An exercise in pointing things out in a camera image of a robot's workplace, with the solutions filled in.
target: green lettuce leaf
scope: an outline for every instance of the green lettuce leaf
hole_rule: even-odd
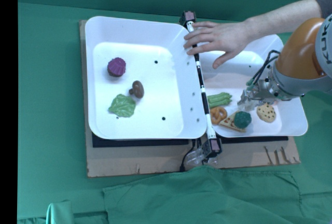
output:
[[[108,110],[119,117],[130,117],[134,114],[136,101],[130,96],[117,95]]]

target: dark sleeve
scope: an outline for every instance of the dark sleeve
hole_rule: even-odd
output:
[[[322,18],[327,18],[332,14],[332,0],[316,0],[322,11]]]

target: cardboard base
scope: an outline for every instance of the cardboard base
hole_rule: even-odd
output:
[[[87,176],[94,178],[178,172],[183,157],[192,147],[191,141],[163,141],[158,145],[150,145],[147,142],[125,145],[120,144],[123,142],[116,142],[116,144],[107,145],[103,142],[103,139],[93,138],[88,124],[85,24],[86,20],[79,22]],[[216,158],[210,159],[208,163],[217,169],[300,163],[297,147],[292,136],[222,138],[222,142],[223,152]],[[186,170],[191,168],[193,166],[185,164]]]

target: human hand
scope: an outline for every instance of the human hand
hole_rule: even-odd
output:
[[[198,43],[204,43],[187,51],[188,55],[203,53],[208,51],[223,51],[212,67],[218,68],[227,60],[238,55],[251,41],[248,26],[244,22],[239,23],[215,23],[211,21],[203,21],[193,23],[194,28],[198,28],[187,34],[184,39],[187,42],[184,48],[187,49]]]

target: pretzel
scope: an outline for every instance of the pretzel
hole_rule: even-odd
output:
[[[219,124],[222,120],[227,118],[227,111],[224,107],[214,107],[210,109],[212,124]]]

